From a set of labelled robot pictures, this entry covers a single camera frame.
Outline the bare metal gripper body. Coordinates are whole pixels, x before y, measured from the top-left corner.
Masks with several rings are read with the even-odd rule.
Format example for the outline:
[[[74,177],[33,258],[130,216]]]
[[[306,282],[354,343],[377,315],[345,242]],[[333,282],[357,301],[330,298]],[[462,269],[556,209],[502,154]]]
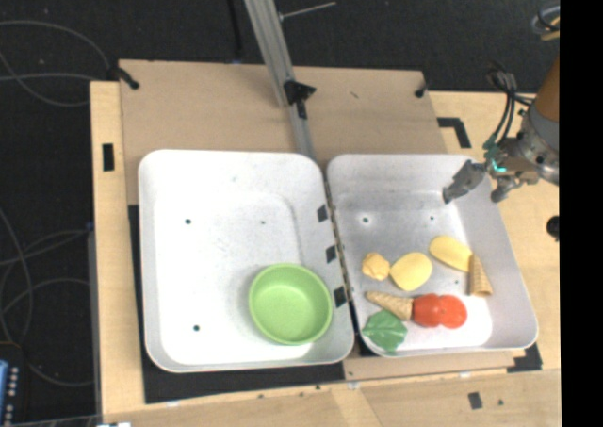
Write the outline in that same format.
[[[540,179],[559,185],[559,152],[533,132],[520,131],[500,143],[502,164],[517,179],[533,184]]]

